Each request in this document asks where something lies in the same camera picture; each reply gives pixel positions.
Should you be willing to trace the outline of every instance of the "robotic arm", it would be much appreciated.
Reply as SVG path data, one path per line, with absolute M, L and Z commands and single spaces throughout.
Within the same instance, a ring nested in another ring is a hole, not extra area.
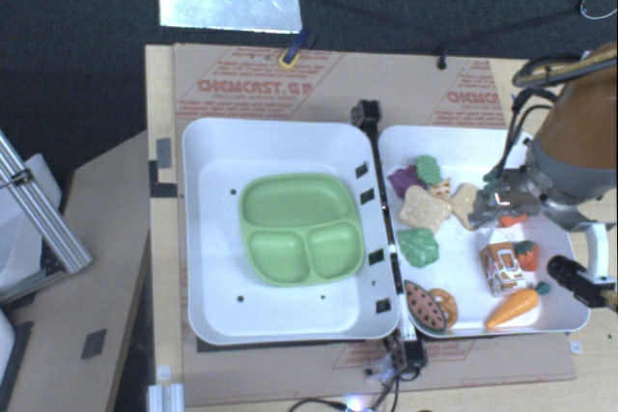
M 479 228 L 503 215 L 544 214 L 567 232 L 584 232 L 588 269 L 556 257 L 550 260 L 548 273 L 588 307 L 616 311 L 615 281 L 606 273 L 605 231 L 615 224 L 594 222 L 577 210 L 616 187 L 616 42 L 577 62 L 558 57 L 528 63 L 513 83 L 523 91 L 514 100 L 504 155 L 484 177 L 487 184 L 477 194 L 470 224 Z M 560 84 L 564 88 L 559 96 L 546 89 Z M 518 122 L 532 96 L 548 99 L 553 106 L 532 106 Z M 526 143 L 524 163 L 505 169 L 523 121 L 539 107 L 550 110 L 539 132 Z

